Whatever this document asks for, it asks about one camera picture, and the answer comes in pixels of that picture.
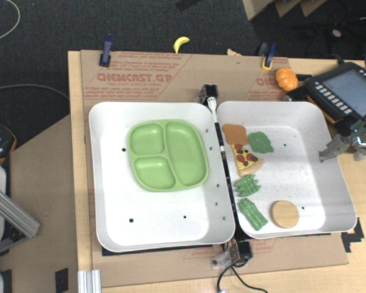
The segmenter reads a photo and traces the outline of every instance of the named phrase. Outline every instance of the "tray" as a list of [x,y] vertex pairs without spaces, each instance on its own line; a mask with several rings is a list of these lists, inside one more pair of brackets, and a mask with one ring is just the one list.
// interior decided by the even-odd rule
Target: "tray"
[[201,136],[187,121],[141,123],[129,132],[127,143],[135,178],[148,190],[191,189],[209,174]]
[[[155,192],[138,183],[129,133],[149,121],[185,121],[198,132],[208,163],[203,182]],[[212,114],[198,103],[101,102],[89,114],[96,234],[114,252],[222,244],[235,220]]]
[[[256,239],[348,231],[356,224],[356,213],[337,158],[320,162],[318,152],[331,140],[322,112],[308,102],[227,101],[217,109],[220,126],[242,125],[247,135],[263,132],[274,152],[255,153],[264,160],[255,172],[259,191],[248,196],[268,220],[256,231],[239,211],[239,224]],[[225,152],[231,183],[237,174],[231,146],[225,140]],[[234,191],[236,204],[242,199]],[[271,219],[275,201],[292,202],[300,219],[293,228],[280,228]]]

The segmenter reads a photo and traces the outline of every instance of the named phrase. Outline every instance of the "green plate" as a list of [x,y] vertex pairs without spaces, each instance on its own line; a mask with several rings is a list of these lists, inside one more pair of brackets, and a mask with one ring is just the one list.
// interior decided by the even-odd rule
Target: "green plate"
[[135,178],[152,191],[198,187],[209,174],[201,136],[187,121],[136,125],[129,132],[128,149]]

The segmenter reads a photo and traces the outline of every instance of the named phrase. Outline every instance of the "wooden table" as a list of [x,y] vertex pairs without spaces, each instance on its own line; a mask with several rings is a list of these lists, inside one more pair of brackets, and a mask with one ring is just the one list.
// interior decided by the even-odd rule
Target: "wooden table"
[[[334,60],[289,59],[291,69],[298,74],[319,74],[336,66]],[[76,204],[78,270],[91,271],[92,254],[87,192],[87,168],[84,144],[84,110],[82,99],[81,53],[68,53],[71,128],[73,142],[74,194]],[[352,244],[349,264],[334,267],[288,270],[242,275],[250,285],[268,292],[366,292],[366,159],[356,162],[351,153],[339,156],[347,186],[361,220],[364,239]],[[103,292],[216,292],[216,278],[173,281],[105,288]],[[235,276],[224,277],[221,287],[229,293],[250,292]]]

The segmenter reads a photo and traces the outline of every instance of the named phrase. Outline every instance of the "yellow banana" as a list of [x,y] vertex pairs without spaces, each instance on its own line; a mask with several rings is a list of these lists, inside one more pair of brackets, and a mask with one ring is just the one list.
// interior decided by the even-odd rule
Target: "yellow banana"
[[178,53],[181,45],[183,45],[184,43],[187,43],[189,41],[190,41],[190,39],[188,37],[179,37],[178,39],[176,39],[173,44],[173,49],[174,49],[175,53]]

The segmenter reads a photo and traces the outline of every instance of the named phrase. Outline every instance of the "black floor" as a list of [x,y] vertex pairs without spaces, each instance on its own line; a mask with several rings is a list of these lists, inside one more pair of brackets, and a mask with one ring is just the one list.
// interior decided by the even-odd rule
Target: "black floor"
[[[11,0],[20,9],[19,25],[0,39],[0,87],[37,84],[68,94],[67,52],[101,49],[107,32],[114,50],[173,52],[174,40],[190,37],[181,53],[226,54],[228,48],[255,55],[262,42],[275,42],[276,55],[363,59],[366,0],[329,0],[305,17],[296,6],[280,18],[270,4],[248,21],[242,0]],[[17,12],[0,0],[0,35],[15,23]],[[343,38],[331,40],[329,26],[291,29],[312,23],[343,23]],[[0,90],[0,121],[27,142],[69,114],[65,97],[41,88]]]

